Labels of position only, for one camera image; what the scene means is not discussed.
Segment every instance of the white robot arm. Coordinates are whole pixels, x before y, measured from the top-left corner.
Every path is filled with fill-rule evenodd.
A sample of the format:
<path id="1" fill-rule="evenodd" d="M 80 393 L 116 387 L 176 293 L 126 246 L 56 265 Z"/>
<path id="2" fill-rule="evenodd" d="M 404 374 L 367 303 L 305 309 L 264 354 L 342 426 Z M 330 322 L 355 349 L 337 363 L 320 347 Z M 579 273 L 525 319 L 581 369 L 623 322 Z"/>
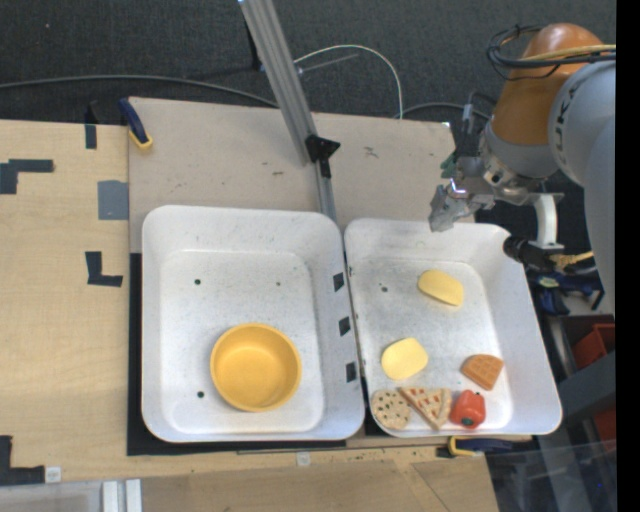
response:
<path id="1" fill-rule="evenodd" d="M 513 65 L 478 155 L 452 159 L 431 202 L 429 223 L 444 231 L 496 200 L 534 205 L 542 253 L 555 244 L 555 205 L 540 186 L 558 169 L 585 190 L 587 230 L 600 279 L 615 315 L 615 46 L 572 24 L 514 29 L 489 47 L 535 32 Z M 552 228 L 545 229 L 545 219 Z"/>

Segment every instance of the gray tape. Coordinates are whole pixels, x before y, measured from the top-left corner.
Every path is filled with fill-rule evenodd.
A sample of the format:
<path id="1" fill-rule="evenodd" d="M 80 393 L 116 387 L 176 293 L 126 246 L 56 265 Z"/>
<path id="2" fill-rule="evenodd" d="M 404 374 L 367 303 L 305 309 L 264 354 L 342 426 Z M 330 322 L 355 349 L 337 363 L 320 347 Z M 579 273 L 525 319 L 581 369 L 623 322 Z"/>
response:
<path id="1" fill-rule="evenodd" d="M 98 182 L 98 218 L 127 220 L 129 218 L 129 185 L 117 180 Z"/>

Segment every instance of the toy food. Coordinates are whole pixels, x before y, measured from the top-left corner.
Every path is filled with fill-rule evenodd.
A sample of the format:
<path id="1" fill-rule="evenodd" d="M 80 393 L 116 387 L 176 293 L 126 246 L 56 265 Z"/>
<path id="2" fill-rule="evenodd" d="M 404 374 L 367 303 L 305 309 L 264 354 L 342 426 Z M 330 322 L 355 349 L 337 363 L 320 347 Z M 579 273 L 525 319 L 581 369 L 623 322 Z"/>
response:
<path id="1" fill-rule="evenodd" d="M 429 355 L 417 339 L 404 338 L 389 345 L 382 353 L 380 362 L 387 377 L 401 380 L 426 367 Z"/>
<path id="2" fill-rule="evenodd" d="M 400 394 L 434 430 L 439 430 L 447 421 L 451 410 L 451 391 L 448 388 L 404 387 L 400 388 Z"/>
<path id="3" fill-rule="evenodd" d="M 382 389 L 371 397 L 371 412 L 383 427 L 400 430 L 407 426 L 411 408 L 397 391 Z"/>
<path id="4" fill-rule="evenodd" d="M 431 269 L 423 272 L 418 279 L 418 289 L 430 297 L 453 306 L 460 306 L 464 300 L 464 287 L 455 277 Z"/>
<path id="5" fill-rule="evenodd" d="M 476 354 L 468 357 L 460 371 L 476 384 L 491 391 L 502 371 L 504 361 L 490 354 Z"/>
<path id="6" fill-rule="evenodd" d="M 465 428 L 474 429 L 486 416 L 484 397 L 480 393 L 465 389 L 453 405 L 449 419 Z"/>

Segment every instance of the pizza slice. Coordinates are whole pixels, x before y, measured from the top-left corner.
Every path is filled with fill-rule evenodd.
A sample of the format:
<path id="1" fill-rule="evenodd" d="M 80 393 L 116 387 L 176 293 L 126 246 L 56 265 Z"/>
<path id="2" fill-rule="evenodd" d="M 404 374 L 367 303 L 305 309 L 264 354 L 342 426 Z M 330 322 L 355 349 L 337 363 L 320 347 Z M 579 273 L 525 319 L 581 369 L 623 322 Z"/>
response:
<path id="1" fill-rule="evenodd" d="M 448 388 L 399 388 L 400 394 L 435 430 L 439 430 L 449 419 L 451 412 L 451 390 Z"/>

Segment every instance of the orange bowl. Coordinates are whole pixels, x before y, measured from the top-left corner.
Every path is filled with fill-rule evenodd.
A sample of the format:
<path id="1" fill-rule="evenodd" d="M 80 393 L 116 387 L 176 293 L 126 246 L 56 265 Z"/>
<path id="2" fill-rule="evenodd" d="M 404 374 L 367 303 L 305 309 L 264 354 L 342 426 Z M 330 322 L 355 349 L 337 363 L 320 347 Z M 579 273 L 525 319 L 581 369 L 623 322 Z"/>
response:
<path id="1" fill-rule="evenodd" d="M 302 377 L 293 342 L 278 329 L 260 323 L 241 324 L 220 336 L 211 351 L 210 370 L 222 398 L 250 412 L 284 405 Z"/>

